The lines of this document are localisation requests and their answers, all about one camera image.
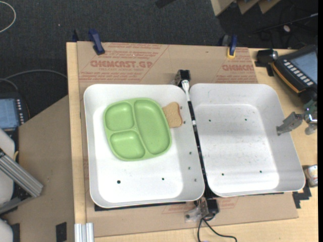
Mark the green divided plate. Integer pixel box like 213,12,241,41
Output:
102,97,173,162

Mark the brown cardboard board red print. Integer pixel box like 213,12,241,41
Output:
76,41,299,237

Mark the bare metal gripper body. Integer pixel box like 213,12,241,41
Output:
302,112,318,126

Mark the brown bread slice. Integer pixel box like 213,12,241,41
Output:
161,101,184,129

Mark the white plastic tray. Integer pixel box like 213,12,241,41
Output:
188,83,306,198
83,84,205,209

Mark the thin black and white rod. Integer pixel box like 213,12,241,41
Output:
180,80,210,200

